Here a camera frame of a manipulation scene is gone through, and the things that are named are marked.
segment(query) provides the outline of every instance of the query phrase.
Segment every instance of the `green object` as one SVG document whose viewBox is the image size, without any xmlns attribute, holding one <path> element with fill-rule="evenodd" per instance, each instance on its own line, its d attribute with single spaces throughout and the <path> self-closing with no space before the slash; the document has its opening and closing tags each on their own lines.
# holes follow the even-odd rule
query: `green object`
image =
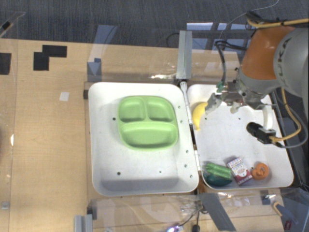
<svg viewBox="0 0 309 232">
<path fill-rule="evenodd" d="M 167 149 L 178 141 L 171 103 L 158 96 L 129 96 L 118 105 L 119 135 L 131 149 Z"/>
<path fill-rule="evenodd" d="M 217 177 L 213 174 L 210 174 L 206 177 L 206 182 L 212 186 L 223 187 L 232 182 L 231 179 L 225 179 L 221 177 Z"/>
<path fill-rule="evenodd" d="M 220 166 L 214 163 L 207 163 L 205 170 L 208 173 L 213 174 L 215 176 L 219 176 L 225 179 L 231 178 L 231 170 L 224 166 Z"/>
<path fill-rule="evenodd" d="M 224 88 L 223 82 L 220 81 L 216 87 L 217 87 L 217 93 L 221 93 Z"/>
</svg>

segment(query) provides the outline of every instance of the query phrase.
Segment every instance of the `banana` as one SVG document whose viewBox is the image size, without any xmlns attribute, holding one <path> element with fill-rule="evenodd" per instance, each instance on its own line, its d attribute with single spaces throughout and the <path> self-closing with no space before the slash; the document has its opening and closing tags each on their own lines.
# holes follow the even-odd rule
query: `banana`
<svg viewBox="0 0 309 232">
<path fill-rule="evenodd" d="M 202 115 L 205 113 L 205 107 L 207 106 L 207 102 L 203 102 L 193 110 L 192 113 L 192 121 L 195 127 L 195 130 L 199 131 L 199 121 L 202 117 Z"/>
</svg>

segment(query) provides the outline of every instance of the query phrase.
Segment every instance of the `wooden surface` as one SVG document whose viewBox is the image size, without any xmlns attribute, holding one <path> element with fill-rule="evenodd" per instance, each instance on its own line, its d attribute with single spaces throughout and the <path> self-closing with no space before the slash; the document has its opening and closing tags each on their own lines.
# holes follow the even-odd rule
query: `wooden surface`
<svg viewBox="0 0 309 232">
<path fill-rule="evenodd" d="M 43 44 L 66 45 L 68 56 L 50 58 L 49 71 L 33 71 L 33 52 L 41 52 Z M 110 201 L 100 197 L 89 176 L 87 178 L 83 89 L 87 81 L 86 63 L 91 61 L 89 56 L 102 58 L 104 77 L 110 80 L 117 77 L 119 80 L 129 77 L 129 81 L 151 80 L 156 74 L 172 74 L 177 65 L 177 49 L 109 45 L 100 46 L 96 51 L 91 44 L 19 41 L 16 113 L 10 109 L 13 104 L 0 99 L 12 112 L 8 118 L 15 116 L 11 188 L 3 188 L 5 181 L 2 172 L 0 174 L 0 197 L 11 202 L 10 210 L 1 210 L 1 232 L 71 232 L 74 216 L 85 215 L 88 199 Z M 229 75 L 234 76 L 237 56 L 230 54 L 226 59 Z M 205 80 L 220 79 L 218 54 L 198 51 L 192 60 L 196 79 L 203 76 Z M 5 81 L 0 85 L 5 87 L 6 96 L 10 96 L 12 89 L 4 85 L 9 79 L 1 78 Z M 59 100 L 61 92 L 70 93 L 68 101 Z M 10 162 L 9 158 L 0 157 L 0 167 L 3 162 Z M 246 209 L 249 208 L 232 218 L 239 231 L 280 231 L 282 228 L 280 218 L 272 210 L 268 210 L 269 216 L 259 213 L 255 218 L 253 212 L 252 216 L 242 218 L 244 212 L 248 212 Z M 140 214 L 136 215 L 143 218 L 143 209 L 139 210 Z M 116 225 L 113 231 L 156 231 L 166 227 L 160 223 L 129 225 L 130 221 L 123 223 L 123 219 L 119 218 L 123 226 Z M 201 219 L 200 225 L 201 231 L 216 231 L 207 217 Z"/>
<path fill-rule="evenodd" d="M 9 75 L 0 75 L 0 205 L 11 199 L 11 170 L 14 134 L 15 101 L 17 86 L 18 42 L 2 40 L 1 53 L 11 53 Z M 0 231 L 8 231 L 10 210 L 0 210 Z"/>
<path fill-rule="evenodd" d="M 279 190 L 270 190 L 269 194 L 274 195 L 272 201 L 282 203 Z M 232 222 L 236 221 L 237 231 L 267 231 L 265 228 L 283 231 L 280 217 L 270 205 L 262 205 L 259 191 L 229 192 L 229 196 L 221 193 L 219 197 Z M 186 221 L 193 213 L 196 207 L 194 198 L 193 195 L 104 198 L 94 205 L 98 219 L 93 226 L 113 228 L 116 232 L 124 229 L 132 232 L 166 231 L 169 226 Z M 265 223 L 269 220 L 272 220 L 271 224 Z M 209 214 L 200 215 L 200 224 L 217 231 Z M 185 231 L 190 231 L 190 226 L 186 228 Z"/>
</svg>

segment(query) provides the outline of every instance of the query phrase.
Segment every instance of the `green plate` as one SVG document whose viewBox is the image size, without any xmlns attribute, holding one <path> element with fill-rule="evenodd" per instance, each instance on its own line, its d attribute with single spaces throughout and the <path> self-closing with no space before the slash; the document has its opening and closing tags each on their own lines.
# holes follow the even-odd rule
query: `green plate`
<svg viewBox="0 0 309 232">
<path fill-rule="evenodd" d="M 164 98 L 123 98 L 117 116 L 120 138 L 131 149 L 166 149 L 178 141 L 176 115 L 171 103 Z"/>
</svg>

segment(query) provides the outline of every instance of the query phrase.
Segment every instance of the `yellow cable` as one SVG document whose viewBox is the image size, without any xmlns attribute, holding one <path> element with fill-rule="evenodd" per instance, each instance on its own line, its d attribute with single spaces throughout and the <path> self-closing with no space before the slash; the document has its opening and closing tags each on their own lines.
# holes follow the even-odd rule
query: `yellow cable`
<svg viewBox="0 0 309 232">
<path fill-rule="evenodd" d="M 306 19 L 299 19 L 299 20 L 291 20 L 291 21 L 283 21 L 283 22 L 274 22 L 274 23 L 265 23 L 265 24 L 258 24 L 254 23 L 250 19 L 247 20 L 248 24 L 257 28 L 257 29 L 266 29 L 266 28 L 274 28 L 279 26 L 288 26 L 288 25 L 295 25 L 301 23 L 309 23 L 309 18 Z"/>
<path fill-rule="evenodd" d="M 289 116 L 291 117 L 291 119 L 295 122 L 295 124 L 297 125 L 297 130 L 295 132 L 293 132 L 292 134 L 290 135 L 287 135 L 285 137 L 275 137 L 275 136 L 270 136 L 269 139 L 273 142 L 273 143 L 276 143 L 276 142 L 279 142 L 279 141 L 283 141 L 283 140 L 287 140 L 287 139 L 290 139 L 294 136 L 296 136 L 297 134 L 300 133 L 301 131 L 301 124 L 299 123 L 299 121 L 295 118 L 295 116 L 292 114 L 287 102 L 286 102 L 286 96 L 285 96 L 285 91 L 284 91 L 284 88 L 281 88 L 281 93 L 282 93 L 282 100 L 283 100 L 283 104 L 284 104 L 284 107 L 285 107 L 285 110 L 288 112 Z"/>
</svg>

